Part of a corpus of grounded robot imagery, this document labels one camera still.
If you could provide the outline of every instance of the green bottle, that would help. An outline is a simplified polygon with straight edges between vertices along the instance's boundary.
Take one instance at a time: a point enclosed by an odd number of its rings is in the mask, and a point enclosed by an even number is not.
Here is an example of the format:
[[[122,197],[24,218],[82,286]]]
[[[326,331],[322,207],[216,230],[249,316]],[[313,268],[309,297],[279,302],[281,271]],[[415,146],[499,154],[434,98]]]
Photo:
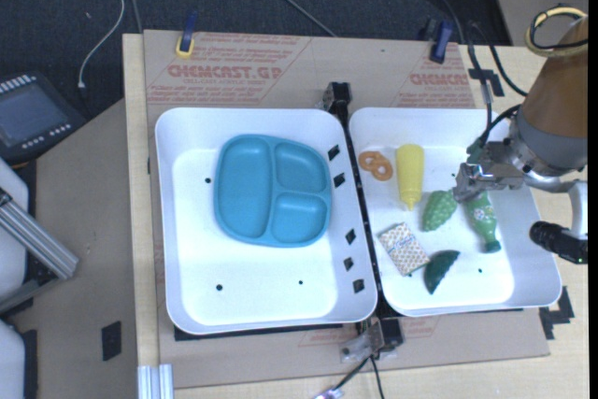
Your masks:
[[[467,216],[474,230],[484,238],[484,250],[487,253],[500,251],[501,244],[496,239],[496,216],[494,208],[488,199],[488,193],[482,192],[479,196],[465,203]]]

